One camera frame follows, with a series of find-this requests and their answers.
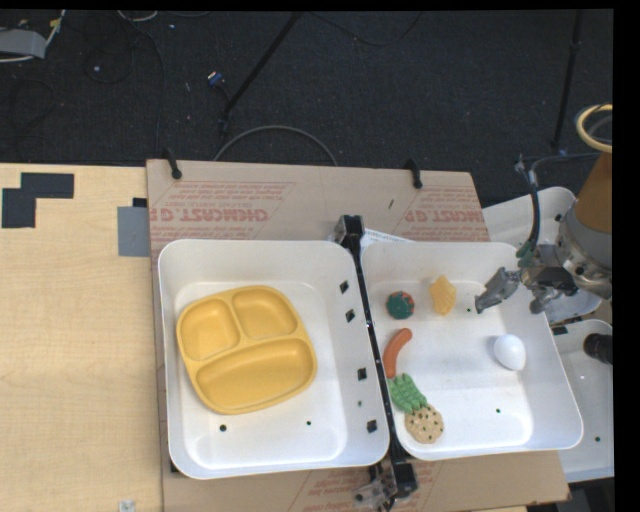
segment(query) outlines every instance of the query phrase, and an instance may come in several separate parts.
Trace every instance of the black clip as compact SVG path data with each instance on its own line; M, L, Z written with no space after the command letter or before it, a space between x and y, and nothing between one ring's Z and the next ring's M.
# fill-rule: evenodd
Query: black clip
M413 158L409 158L409 160L405 162L402 168L411 171L411 175L413 176L414 188L421 189L422 181L420 180L420 169L418 169L418 164L416 164Z
M162 158L169 161L169 166L171 167L171 177L174 180L179 180L180 178L182 178L182 171L178 169L178 164L176 163L176 157L173 156L173 151L171 151L169 148L162 148Z

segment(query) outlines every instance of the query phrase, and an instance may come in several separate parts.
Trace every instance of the black tape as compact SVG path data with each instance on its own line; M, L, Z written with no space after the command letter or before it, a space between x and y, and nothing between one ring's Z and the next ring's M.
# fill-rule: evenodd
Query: black tape
M146 208L147 207L147 198L146 197L134 197L131 202L131 206L135 206L136 208Z
M35 228L36 199L72 199L73 174L23 172L20 188L2 189L2 227Z

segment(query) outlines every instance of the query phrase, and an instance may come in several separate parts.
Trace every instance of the wire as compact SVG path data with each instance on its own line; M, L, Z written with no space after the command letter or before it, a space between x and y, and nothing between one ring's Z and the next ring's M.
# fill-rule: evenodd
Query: wire
M71 26L71 28L84 36L90 46L90 50L84 57L82 68L85 74L95 82L109 85L116 84L126 80L133 72L134 50L139 38L136 37L133 41L130 41L126 27L133 27L138 35L141 34L141 31L133 22L126 20L126 18L123 19L125 21L120 21L111 15L91 14L85 19L82 30ZM124 64L124 71L112 77L105 77L105 73L102 72L106 67L105 56L121 55L124 55L127 60ZM114 62L113 59L109 60L109 67L113 67L112 64Z
M151 14L149 14L148 16L143 16L142 18L130 18L129 16L127 16L124 11L117 11L118 14L120 15L121 18L127 20L127 21L132 21L134 23L140 22L140 21L150 21L153 18L155 18L158 15L158 11L151 11Z
M424 11L420 11L418 16L416 16L416 18L413 20L413 22L411 22L411 24L409 25L409 28L407 28L399 37L397 37L396 39L393 39L392 41L387 41L387 42L384 42L384 43L380 43L378 41L369 41L367 39L364 39L363 37L360 37L359 35L357 35L356 33L352 32L351 30L348 30L345 27L335 23L334 21L331 21L331 20L325 18L324 16L321 16L317 12L312 12L311 14L313 16L315 16L316 18L318 18L319 20L322 20L325 23L337 28L338 30L341 30L342 32L350 35L351 37L353 37L354 39L356 39L360 43L367 44L369 46L383 47L383 46L389 46L391 44L397 43L400 40L402 40L409 32L411 32L413 27L416 26L416 24L418 23L418 21L420 20L420 18L424 14Z
M336 167L338 166L338 162L336 161L336 159L333 156L333 154L331 153L331 151L329 151L329 148L327 148L327 146L325 146L316 137L314 137L310 133L307 133L307 132L305 132L303 130L299 130L298 128L293 128L291 126L282 126L282 125L260 126L258 128L252 128L251 130L247 130L246 132L241 133L237 137L235 137L232 140L230 140L229 142L227 142L224 146L222 146L222 148L220 150L218 150L216 155L213 157L213 161L219 160L220 157L223 155L223 153L225 151L227 151L227 149L229 149L231 146L233 146L236 142L238 142L238 141L244 139L245 137L248 137L249 135L252 135L254 133L263 132L263 131L267 131L267 130L286 130L286 131L291 131L291 132L298 133L300 135L303 135L303 136L311 139L316 144L318 144L323 149L323 151L329 156L329 158L333 162L333 165L336 166Z
M209 16L213 11L202 11L202 12L194 12L194 13L183 13L179 11L167 11L169 14L173 14L174 16L179 16L181 18L200 18L202 16Z
M602 105L594 105L582 110L582 112L580 112L576 117L576 130L578 131L578 135L580 136L580 138L584 141L585 144L587 144L587 146L590 146L593 149L597 149L598 151L602 151L604 153L613 153L612 144L604 144L603 142L596 140L584 129L584 123L589 116L596 112L604 111L613 111L613 104L605 103Z
M45 52L49 48L49 45L51 44L51 41L53 41L53 38L55 37L55 35L58 32L60 32L60 27L62 26L62 19L64 18L66 13L67 13L66 9L60 9L60 17L51 20L51 22L49 23L49 25L51 26L51 32L49 32L49 37L47 37L47 40L44 43ZM25 62L33 58L34 58L33 55L25 55L24 57L11 57L8 59L0 59L0 64L5 64L9 62Z
M570 155L551 155L547 157L537 158L529 168L527 172L524 166L524 157L520 157L516 163L515 170L518 172L529 186L529 194L531 195L531 203L533 208L533 222L529 237L527 238L527 246L533 250L538 244L538 238L540 236L540 199L538 197L538 178L536 170L542 164L548 162L568 162L579 160L595 159L600 153L582 153L582 154L570 154Z
M153 50L156 53L156 56L158 57L158 62L160 63L160 73L162 76L162 85L160 87L160 101L159 101L159 106L158 106L158 116L156 118L156 139L155 139L155 153L157 154L160 151L160 124L162 121L162 114L164 113L164 91L166 89L166 72L164 69L164 61L162 59L162 54L160 53L160 50L158 49L158 44L156 43L156 40L153 38L153 36L151 36L151 34L149 34L149 32L146 32L144 30L139 29L137 26L135 26L133 23L131 23L131 26L137 30L141 35L147 37L150 41L151 44L153 46Z

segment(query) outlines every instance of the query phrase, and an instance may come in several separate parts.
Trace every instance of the black metal rod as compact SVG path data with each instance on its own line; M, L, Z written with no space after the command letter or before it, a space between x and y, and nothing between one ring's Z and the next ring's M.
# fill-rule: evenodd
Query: black metal rod
M247 76L247 78L242 83L242 85L240 86L238 91L231 97L231 99L229 99L227 104L224 106L224 108L220 112L220 118L222 120L226 121L227 119L229 119L229 113L231 112L231 109L238 102L238 100L245 93L245 91L249 88L249 86L251 85L251 82L253 82L255 80L255 78L258 76L258 73L260 73L262 68L269 61L271 56L277 50L278 46L280 46L280 43L282 43L282 41L287 36L289 31L293 28L293 25L295 24L295 22L300 19L302 14L303 13L301 11L295 11L295 12L293 12L291 14L291 17L289 18L289 21L287 21L287 24L282 28L282 30L280 31L278 36L274 39L273 43L271 43L271 46L269 46L269 49L265 52L265 54L262 56L262 58L258 61L258 64L256 64L256 67L253 68L253 71L251 71L251 73L249 73L249 76Z
M560 112L558 114L558 121L556 122L556 131L553 136L551 145L554 149L557 149L560 145L560 134L562 133L562 125L564 124L564 118L567 112L567 104L569 102L569 93L571 92L571 81L573 79L573 68L576 63L576 56L580 49L580 30L582 29L582 15L583 9L576 9L576 19L573 24L573 36L571 38L569 62L567 63L567 73L564 78L564 88L562 90L562 100L560 101Z

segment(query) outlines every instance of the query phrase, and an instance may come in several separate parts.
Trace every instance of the white egg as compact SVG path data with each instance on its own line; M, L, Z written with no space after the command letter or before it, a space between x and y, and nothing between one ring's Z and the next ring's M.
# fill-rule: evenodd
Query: white egg
M520 371L527 362L527 351L522 340L513 334L498 336L493 345L496 359L509 370Z

